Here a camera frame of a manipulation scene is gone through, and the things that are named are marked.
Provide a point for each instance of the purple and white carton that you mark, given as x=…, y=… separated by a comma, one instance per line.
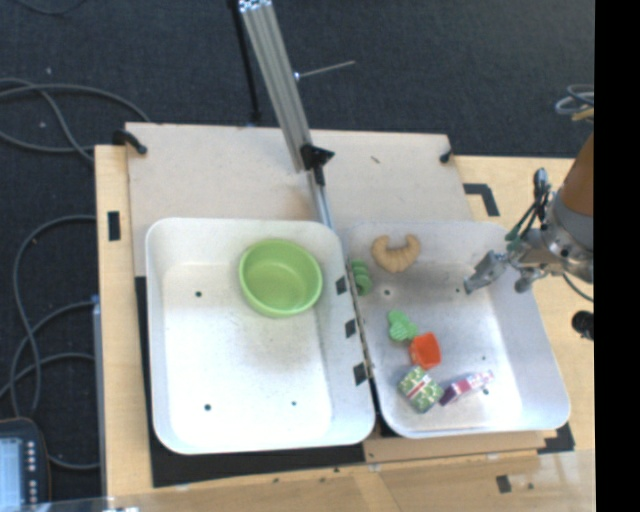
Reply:
x=465, y=387

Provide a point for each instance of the green broccoli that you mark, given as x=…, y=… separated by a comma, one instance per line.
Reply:
x=401, y=326

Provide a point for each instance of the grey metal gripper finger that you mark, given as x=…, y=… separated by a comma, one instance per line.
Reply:
x=527, y=280
x=484, y=272

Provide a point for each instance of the green bowl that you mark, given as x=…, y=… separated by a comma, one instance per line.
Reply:
x=280, y=277

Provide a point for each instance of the pale flat board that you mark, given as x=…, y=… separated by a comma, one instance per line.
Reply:
x=210, y=175

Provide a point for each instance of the green and white carton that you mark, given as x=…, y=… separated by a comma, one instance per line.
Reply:
x=419, y=390

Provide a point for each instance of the white plastic tray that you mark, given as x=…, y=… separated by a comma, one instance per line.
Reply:
x=470, y=330
x=240, y=370

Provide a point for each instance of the black cylinder on white bracket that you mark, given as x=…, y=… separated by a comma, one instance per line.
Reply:
x=584, y=324

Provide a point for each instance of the beige croissant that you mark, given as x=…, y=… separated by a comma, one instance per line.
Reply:
x=396, y=260

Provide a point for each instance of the orange cube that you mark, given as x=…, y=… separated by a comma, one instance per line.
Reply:
x=425, y=351

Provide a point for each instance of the green grapes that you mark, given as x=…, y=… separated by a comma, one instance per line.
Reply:
x=361, y=277

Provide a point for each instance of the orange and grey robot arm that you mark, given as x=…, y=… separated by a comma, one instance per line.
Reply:
x=580, y=185

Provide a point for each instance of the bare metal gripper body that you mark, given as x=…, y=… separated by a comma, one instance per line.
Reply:
x=550, y=255

